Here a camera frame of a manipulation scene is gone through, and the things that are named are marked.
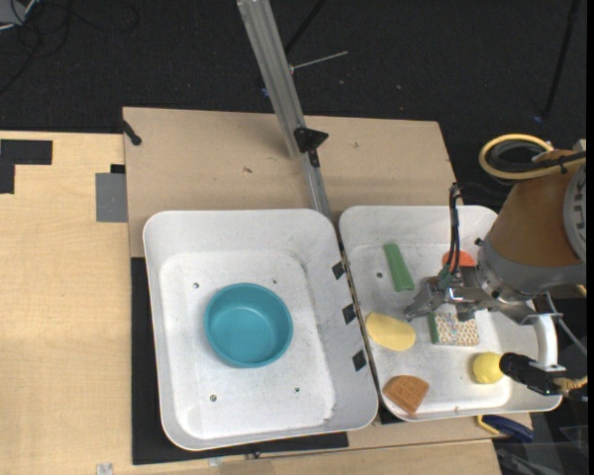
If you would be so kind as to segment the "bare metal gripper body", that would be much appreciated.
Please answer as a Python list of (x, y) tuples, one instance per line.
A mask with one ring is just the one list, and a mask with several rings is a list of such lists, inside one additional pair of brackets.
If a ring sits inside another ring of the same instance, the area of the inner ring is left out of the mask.
[(485, 267), (460, 267), (443, 297), (445, 303), (455, 305), (463, 322), (482, 310), (500, 313), (515, 324), (532, 324), (536, 318), (533, 296), (504, 283)]

